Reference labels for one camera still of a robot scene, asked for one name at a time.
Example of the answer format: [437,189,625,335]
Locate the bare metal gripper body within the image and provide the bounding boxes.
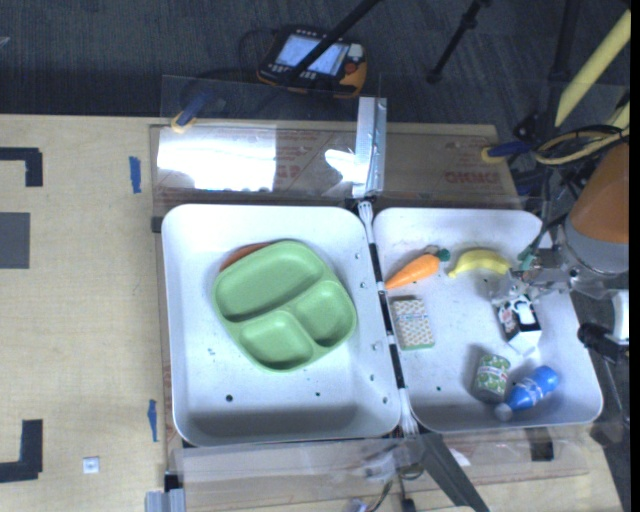
[519,248,627,301]

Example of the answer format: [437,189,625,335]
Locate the black and white milk carton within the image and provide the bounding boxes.
[492,293,544,357]

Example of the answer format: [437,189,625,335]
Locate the yellow banana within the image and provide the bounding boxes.
[446,248,512,280]

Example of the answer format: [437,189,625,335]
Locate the white plastic tray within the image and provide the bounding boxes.
[160,202,404,448]
[371,206,605,435]

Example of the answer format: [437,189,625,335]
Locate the green and white can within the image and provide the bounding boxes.
[470,353,513,405]

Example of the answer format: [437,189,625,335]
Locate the blue and white bottle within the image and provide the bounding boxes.
[493,364,560,423]

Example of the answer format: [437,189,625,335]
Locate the orange carrot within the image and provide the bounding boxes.
[383,247,452,292]

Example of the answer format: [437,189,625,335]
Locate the patterned green-edged carton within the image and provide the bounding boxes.
[389,296,437,351]

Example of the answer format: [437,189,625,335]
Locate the green divided plate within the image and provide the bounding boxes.
[211,239,359,373]

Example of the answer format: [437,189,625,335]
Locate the orange flat plate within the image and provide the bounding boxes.
[218,241,275,272]

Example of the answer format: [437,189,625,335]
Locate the black cylinder on white bracket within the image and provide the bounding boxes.
[577,289,631,354]

